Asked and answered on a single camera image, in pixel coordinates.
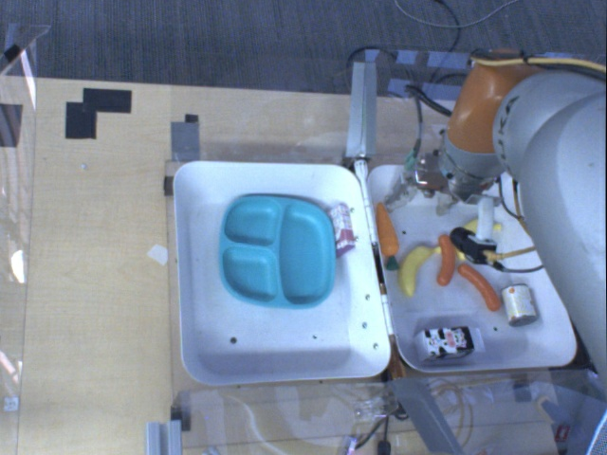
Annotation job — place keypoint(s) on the orange sausage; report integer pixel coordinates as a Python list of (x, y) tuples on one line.
[(481, 287), (446, 261)]

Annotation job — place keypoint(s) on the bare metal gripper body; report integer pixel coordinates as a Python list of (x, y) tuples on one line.
[(430, 174)]

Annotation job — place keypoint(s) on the white plastic tray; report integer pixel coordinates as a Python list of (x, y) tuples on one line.
[(284, 344), (455, 308)]

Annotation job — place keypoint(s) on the blue divided plate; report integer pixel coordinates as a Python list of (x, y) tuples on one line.
[(303, 249)]

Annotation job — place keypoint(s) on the purple and white carton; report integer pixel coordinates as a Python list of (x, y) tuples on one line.
[(343, 228)]

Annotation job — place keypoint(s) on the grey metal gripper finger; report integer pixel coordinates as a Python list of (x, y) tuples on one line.
[(399, 193), (446, 203)]

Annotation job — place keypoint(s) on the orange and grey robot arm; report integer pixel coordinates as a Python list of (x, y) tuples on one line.
[(555, 169)]

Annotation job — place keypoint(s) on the black cylinder on white bracket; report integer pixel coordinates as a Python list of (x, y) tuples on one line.
[(474, 247)]

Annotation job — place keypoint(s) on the black and white cow carton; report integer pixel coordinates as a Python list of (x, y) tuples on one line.
[(446, 343)]

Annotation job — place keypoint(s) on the orange carrot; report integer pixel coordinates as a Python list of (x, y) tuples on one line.
[(386, 232)]

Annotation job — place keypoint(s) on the thin black and white rod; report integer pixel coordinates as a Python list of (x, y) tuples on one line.
[(369, 211)]

